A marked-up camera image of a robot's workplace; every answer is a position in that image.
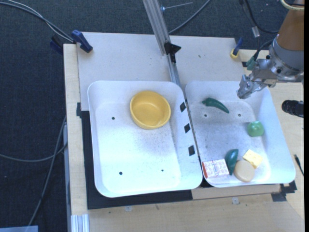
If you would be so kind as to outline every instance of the green chili pepper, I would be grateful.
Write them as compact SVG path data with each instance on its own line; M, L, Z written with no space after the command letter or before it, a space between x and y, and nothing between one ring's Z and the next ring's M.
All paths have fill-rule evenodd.
M216 99L207 98L204 101L202 101L202 103L206 106L213 106L213 107L219 108L220 110L228 114L230 113L230 111L226 108L226 106L224 106L221 102L217 101Z

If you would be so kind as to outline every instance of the cheese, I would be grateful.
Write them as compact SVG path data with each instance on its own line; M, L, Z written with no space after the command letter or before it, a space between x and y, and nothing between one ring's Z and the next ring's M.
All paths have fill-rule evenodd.
M248 161L251 163L251 165L256 169L261 162L263 161L263 157L261 157L259 154L255 153L252 150L248 150L246 154L243 155L242 157L244 160Z

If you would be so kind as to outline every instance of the black mat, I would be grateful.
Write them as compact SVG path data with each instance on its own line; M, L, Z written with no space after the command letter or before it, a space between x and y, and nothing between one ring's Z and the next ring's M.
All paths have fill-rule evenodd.
M108 198L101 195L97 191L94 182L91 125L90 125L89 112L88 111L81 112L80 117L82 120L82 127L83 127L84 165L85 165L88 209L127 206L136 204L178 202L192 199L191 190L149 193L143 195L133 195L118 198Z

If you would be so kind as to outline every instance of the yellow bowl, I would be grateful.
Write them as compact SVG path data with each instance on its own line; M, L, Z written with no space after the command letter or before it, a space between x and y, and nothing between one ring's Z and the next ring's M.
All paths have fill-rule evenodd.
M130 111L133 121L147 130L164 126L171 113L168 101L153 91L142 91L133 96Z

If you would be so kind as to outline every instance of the food item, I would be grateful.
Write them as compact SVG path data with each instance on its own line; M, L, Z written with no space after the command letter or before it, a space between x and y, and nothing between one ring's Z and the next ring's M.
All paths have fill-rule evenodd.
M229 174L224 159L204 161L202 167L206 178Z
M261 157L259 154L255 153L252 150L248 150L243 157L246 161L251 163L251 165L256 169L261 162L263 161L263 157Z
M259 137L264 134L264 127L260 121L254 121L248 124L247 131L251 137Z
M225 162L228 168L228 171L230 173L230 175L233 174L235 165L236 165L236 161L237 161L237 156L238 156L238 149L231 149L227 152L227 154L225 155Z
M133 96L130 101L130 112L133 121L146 130L164 126L171 115L166 98L150 90L141 91Z
M250 182L254 178L254 167L246 160L239 160L236 162L234 175L243 182Z
M213 98L207 98L204 101L202 101L202 103L206 106L213 106L216 108L219 108L220 110L226 112L226 113L230 113L230 111L227 109L226 106L224 106L220 101L217 101L216 99Z

